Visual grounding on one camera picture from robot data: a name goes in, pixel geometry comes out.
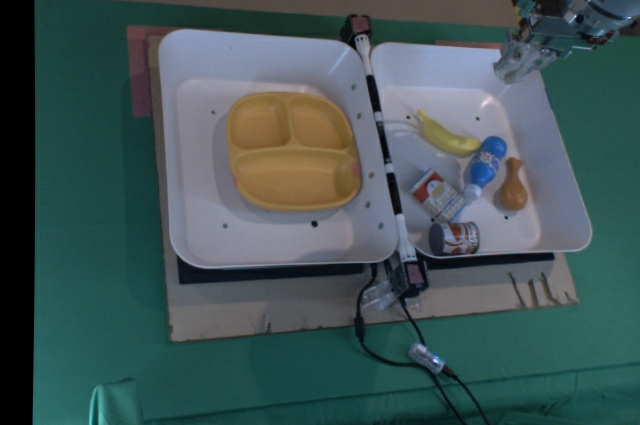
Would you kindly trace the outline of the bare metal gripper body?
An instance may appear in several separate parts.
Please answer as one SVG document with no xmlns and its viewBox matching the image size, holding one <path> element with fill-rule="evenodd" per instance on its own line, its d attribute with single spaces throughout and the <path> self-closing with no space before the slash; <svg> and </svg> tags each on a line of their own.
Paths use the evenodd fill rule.
<svg viewBox="0 0 640 425">
<path fill-rule="evenodd" d="M 575 50 L 594 50 L 613 40 L 636 18 L 612 17 L 589 5 L 569 8 L 563 1 L 541 1 L 522 20 L 520 39 L 544 47 L 546 64 Z"/>
</svg>

